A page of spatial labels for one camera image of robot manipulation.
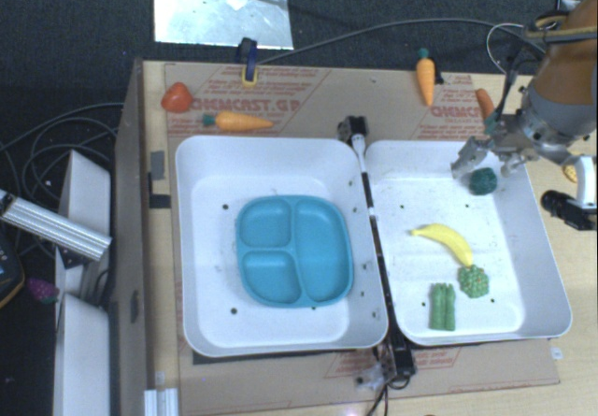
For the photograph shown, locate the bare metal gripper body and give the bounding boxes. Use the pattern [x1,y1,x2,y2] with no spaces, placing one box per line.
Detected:
[485,117,576,164]

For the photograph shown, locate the dark green broccoli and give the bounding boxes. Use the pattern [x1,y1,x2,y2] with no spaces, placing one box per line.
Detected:
[468,166,498,196]

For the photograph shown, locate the orange sausage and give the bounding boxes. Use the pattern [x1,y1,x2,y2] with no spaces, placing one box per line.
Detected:
[475,87,496,122]

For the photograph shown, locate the white plastic tray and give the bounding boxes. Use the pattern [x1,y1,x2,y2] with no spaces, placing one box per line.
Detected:
[363,138,574,347]
[174,134,391,358]

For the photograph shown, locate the yellow banana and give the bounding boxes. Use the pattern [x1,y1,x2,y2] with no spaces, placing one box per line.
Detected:
[409,222,475,267]

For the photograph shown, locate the orange carrot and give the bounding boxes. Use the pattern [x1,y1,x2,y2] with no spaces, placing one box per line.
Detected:
[201,110,275,133]
[416,48,437,108]

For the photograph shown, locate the brown cardboard board red print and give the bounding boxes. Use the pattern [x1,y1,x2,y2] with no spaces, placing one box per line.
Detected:
[162,60,562,395]

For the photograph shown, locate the thin black and white rod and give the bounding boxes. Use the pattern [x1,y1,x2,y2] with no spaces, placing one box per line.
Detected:
[353,133,404,351]

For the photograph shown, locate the green grapes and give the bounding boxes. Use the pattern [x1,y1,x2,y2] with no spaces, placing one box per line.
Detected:
[457,264,491,300]

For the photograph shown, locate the green asparagus bunch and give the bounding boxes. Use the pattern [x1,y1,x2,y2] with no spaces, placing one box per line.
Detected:
[428,282,457,332]

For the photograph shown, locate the blue divided plate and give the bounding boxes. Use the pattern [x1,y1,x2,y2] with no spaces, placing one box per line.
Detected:
[234,194,355,310]

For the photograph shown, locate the purple grapes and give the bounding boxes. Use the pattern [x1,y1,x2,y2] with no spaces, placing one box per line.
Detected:
[24,277,61,306]

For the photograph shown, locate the black cylinder on white bracket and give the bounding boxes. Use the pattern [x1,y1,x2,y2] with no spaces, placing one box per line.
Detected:
[540,155,598,232]

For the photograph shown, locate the black block with thin wires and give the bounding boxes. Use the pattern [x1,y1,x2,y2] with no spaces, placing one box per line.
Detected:
[337,115,371,143]
[386,342,418,379]

